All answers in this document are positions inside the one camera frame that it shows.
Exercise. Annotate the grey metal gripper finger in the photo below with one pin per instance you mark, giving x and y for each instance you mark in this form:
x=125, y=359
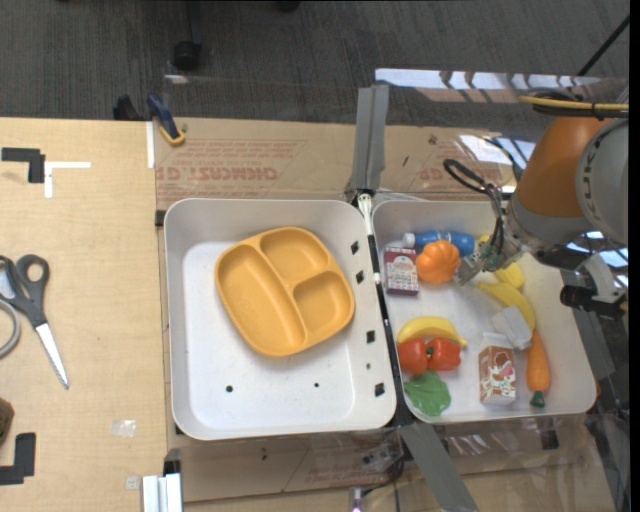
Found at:
x=469, y=274

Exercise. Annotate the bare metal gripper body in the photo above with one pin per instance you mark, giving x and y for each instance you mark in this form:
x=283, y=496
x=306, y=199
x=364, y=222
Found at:
x=502, y=252

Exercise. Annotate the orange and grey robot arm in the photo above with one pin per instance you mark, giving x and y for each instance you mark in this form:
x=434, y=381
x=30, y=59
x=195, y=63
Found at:
x=555, y=175

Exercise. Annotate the yellow corn cob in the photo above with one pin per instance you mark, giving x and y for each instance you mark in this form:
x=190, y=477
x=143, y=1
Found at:
x=512, y=276

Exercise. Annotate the orange pumpkin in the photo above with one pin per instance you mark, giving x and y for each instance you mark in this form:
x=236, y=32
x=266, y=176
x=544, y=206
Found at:
x=437, y=262

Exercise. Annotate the white plastic tray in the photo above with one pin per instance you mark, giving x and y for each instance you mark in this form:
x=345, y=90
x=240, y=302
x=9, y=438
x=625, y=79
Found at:
x=460, y=310
x=260, y=395

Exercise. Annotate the blue bottle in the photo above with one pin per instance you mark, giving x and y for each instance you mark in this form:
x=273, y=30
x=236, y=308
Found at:
x=450, y=238

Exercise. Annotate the yellow banana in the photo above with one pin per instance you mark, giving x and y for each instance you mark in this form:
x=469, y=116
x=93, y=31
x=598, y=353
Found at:
x=430, y=326
x=512, y=299

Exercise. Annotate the white and grey carton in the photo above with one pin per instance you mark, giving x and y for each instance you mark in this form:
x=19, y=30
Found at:
x=512, y=325

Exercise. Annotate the red and white carton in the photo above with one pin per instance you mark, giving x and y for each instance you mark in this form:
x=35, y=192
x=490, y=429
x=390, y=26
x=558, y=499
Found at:
x=401, y=272

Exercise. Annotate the red bell pepper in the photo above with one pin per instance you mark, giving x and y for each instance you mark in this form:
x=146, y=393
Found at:
x=415, y=355

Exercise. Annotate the brown milk carton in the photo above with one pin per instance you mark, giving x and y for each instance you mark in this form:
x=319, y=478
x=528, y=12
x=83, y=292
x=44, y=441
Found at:
x=496, y=375

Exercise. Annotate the orange carrot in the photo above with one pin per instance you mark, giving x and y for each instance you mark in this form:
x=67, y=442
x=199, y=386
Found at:
x=538, y=367

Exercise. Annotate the green lettuce leaf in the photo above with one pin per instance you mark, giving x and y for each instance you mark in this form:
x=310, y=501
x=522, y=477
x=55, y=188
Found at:
x=429, y=395

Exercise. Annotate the orange divided plate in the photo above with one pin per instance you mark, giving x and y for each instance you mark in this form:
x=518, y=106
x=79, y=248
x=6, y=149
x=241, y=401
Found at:
x=280, y=295

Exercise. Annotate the brown cardboard board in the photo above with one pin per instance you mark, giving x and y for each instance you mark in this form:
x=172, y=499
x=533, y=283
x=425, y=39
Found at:
x=260, y=165

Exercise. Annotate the black chair wheel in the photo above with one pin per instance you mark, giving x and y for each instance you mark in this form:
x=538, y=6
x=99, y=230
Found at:
x=186, y=54

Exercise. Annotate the brown lump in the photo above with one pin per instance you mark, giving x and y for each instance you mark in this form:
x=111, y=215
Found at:
x=5, y=420

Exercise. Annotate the black cylinder on white bracket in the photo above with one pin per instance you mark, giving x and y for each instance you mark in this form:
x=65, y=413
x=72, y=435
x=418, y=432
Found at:
x=582, y=297

